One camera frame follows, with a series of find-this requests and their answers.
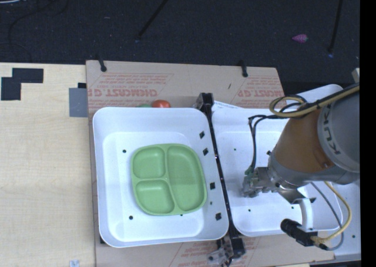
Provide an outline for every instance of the cardboard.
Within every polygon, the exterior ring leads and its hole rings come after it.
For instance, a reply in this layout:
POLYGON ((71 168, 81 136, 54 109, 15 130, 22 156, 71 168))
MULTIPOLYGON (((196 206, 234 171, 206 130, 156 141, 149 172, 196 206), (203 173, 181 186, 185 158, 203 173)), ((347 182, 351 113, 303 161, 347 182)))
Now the cardboard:
MULTIPOLYGON (((136 107, 156 99, 167 100, 172 107, 192 107, 200 93, 212 93, 214 100, 232 106, 268 108, 272 100, 284 95, 276 69, 247 67, 249 76, 243 77, 238 66, 111 61, 104 64, 106 72, 100 70, 97 60, 86 62, 97 266, 211 266, 207 254, 216 250, 216 241, 130 248, 100 243, 92 117, 102 107, 136 107)), ((332 252, 305 248, 287 235, 243 237, 243 242, 246 254, 231 266, 263 267, 333 259, 332 252)))

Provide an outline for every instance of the black fabric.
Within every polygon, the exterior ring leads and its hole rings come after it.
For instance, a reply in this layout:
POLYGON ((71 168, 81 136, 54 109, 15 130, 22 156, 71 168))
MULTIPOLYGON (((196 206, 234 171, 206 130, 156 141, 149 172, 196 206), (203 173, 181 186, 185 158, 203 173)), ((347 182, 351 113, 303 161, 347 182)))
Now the black fabric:
POLYGON ((27 0, 0 4, 0 61, 86 60, 275 67, 285 93, 353 83, 360 0, 27 0), (292 40, 306 34, 306 43, 292 40))

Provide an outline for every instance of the wooden surface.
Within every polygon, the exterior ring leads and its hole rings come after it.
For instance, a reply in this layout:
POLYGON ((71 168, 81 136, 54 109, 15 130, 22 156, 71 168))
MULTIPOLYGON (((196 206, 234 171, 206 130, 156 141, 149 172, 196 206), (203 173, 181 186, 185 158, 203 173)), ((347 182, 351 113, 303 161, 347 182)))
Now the wooden surface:
POLYGON ((69 88, 84 65, 0 63, 44 69, 0 101, 0 265, 95 266, 88 118, 69 117, 69 88))

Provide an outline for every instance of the green divided plate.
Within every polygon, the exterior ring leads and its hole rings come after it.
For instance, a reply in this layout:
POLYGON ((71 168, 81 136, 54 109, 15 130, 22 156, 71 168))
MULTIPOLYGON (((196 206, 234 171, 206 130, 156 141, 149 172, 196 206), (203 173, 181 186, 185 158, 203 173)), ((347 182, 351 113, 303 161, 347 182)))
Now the green divided plate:
POLYGON ((182 144, 138 148, 131 158, 136 201, 151 215, 178 215, 201 208, 207 197, 201 162, 182 144))

